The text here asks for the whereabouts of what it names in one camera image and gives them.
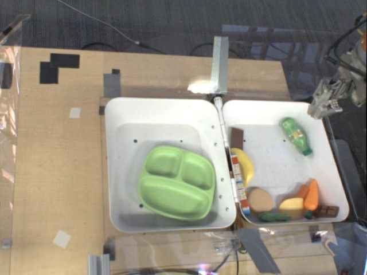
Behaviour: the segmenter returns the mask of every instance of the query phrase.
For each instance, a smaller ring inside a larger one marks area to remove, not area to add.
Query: white plastic tray
[[[284,197],[295,194],[302,183],[308,184],[315,178],[319,204],[339,207],[335,218],[303,218],[286,224],[343,221],[348,216],[349,206],[334,156],[322,120],[310,117],[307,107],[306,103],[229,101],[223,107],[228,137],[232,127],[244,131],[243,150],[255,169],[248,183],[249,190],[252,187],[265,189],[278,207]],[[294,118],[306,132],[313,150],[310,156],[303,156],[286,138],[280,126],[285,117]],[[256,216],[249,216],[247,220],[257,225],[269,225]]]
[[[233,223],[236,208],[214,105],[203,100],[116,98],[106,106],[106,133],[110,216],[118,230],[217,229]],[[139,207],[143,162],[149,151],[161,145],[193,151],[214,165],[216,189],[204,219],[179,221]]]

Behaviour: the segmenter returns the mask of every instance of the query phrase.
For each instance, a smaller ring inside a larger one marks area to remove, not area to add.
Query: white wire
[[[81,10],[76,9],[75,7],[73,7],[73,6],[71,6],[71,5],[67,4],[67,3],[65,3],[65,2],[64,2],[64,1],[62,1],[62,0],[56,0],[56,1],[58,1],[58,2],[60,2],[60,3],[62,3],[62,4],[64,4],[66,7],[69,7],[70,9],[72,9],[72,10],[74,10],[74,11],[76,11],[76,12],[78,12],[78,13],[80,13],[80,14],[82,14],[82,15],[86,16],[86,17],[89,17],[89,18],[91,18],[91,19],[93,19],[93,20],[95,20],[95,21],[98,21],[98,22],[100,22],[100,23],[103,23],[104,25],[109,26],[111,29],[113,29],[113,30],[115,30],[116,32],[118,32],[118,33],[119,33],[121,36],[123,36],[125,39],[129,40],[130,42],[132,42],[132,43],[134,43],[134,44],[139,45],[139,41],[134,41],[132,38],[128,37],[127,35],[125,35],[124,33],[122,33],[120,30],[118,30],[116,27],[114,27],[113,25],[109,24],[108,22],[106,22],[106,21],[102,21],[102,20],[100,20],[100,19],[98,19],[98,18],[96,18],[96,17],[93,17],[93,16],[91,16],[91,15],[89,15],[89,14],[85,13],[85,12],[82,12]]]

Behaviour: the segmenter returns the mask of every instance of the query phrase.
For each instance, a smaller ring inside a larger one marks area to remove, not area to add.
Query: green bottle
[[[292,118],[286,118],[282,122],[282,127],[290,138],[291,142],[300,148],[302,154],[307,156],[312,153],[312,150],[307,145],[306,135]]]

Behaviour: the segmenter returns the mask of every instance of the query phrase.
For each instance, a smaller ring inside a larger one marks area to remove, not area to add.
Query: green plate
[[[144,207],[186,221],[203,219],[213,202],[214,167],[207,158],[171,146],[151,150],[139,180]]]

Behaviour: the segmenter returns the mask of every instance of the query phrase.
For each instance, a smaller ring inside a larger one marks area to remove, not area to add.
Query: bottle cap
[[[312,150],[310,148],[307,148],[302,153],[303,153],[304,156],[308,156],[309,154],[312,153]]]

